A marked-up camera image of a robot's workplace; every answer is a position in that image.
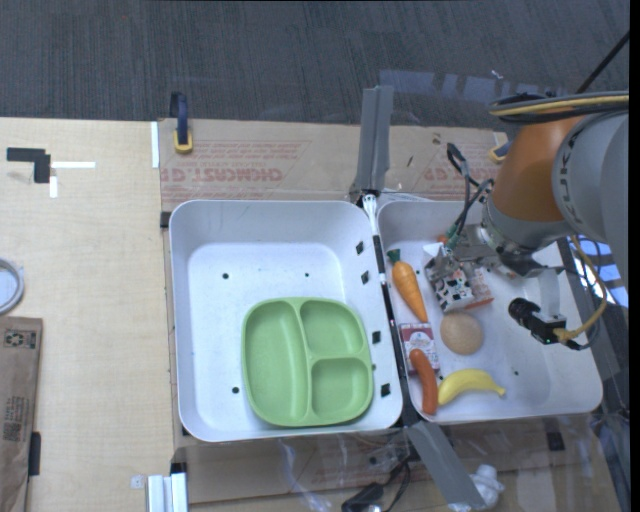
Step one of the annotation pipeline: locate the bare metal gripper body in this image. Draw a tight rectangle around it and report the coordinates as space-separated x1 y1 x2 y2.
451 224 545 278

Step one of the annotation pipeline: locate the cow print carton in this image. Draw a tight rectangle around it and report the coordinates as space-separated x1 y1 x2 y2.
423 242 477 314

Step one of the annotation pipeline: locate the orange carrot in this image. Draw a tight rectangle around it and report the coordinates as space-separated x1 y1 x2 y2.
386 248 430 324

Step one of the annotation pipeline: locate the white and orange packet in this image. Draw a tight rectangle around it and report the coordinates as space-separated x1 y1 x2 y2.
468 266 496 308

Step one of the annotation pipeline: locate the tan round bread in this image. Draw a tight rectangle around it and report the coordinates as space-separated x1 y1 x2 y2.
439 311 485 357

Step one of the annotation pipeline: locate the red and white packet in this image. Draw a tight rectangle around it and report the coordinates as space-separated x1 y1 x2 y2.
398 322 442 376

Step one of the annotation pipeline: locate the yellow banana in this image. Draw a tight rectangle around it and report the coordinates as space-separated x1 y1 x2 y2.
437 368 508 407

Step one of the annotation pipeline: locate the orange-red sausage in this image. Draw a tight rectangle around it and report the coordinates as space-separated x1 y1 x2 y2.
408 348 440 417

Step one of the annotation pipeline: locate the white plastic tray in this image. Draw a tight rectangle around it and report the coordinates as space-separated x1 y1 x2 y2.
375 199 605 427
168 199 405 444

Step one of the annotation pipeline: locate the brown cardboard board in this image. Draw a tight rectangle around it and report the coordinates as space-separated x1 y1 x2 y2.
157 117 609 505

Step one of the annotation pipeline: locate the green divided plate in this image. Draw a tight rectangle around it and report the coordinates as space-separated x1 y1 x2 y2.
240 296 376 428

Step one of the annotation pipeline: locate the white crumpled paper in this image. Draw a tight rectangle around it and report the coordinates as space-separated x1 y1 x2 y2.
468 463 506 507

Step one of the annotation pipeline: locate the brown paper bag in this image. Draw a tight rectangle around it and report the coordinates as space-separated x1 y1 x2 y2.
0 315 44 512

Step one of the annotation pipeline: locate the black cylinder on white bracket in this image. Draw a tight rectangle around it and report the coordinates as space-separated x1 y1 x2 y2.
507 267 569 347

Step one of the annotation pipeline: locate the white round ring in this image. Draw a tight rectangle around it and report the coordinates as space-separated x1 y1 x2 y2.
0 257 26 317

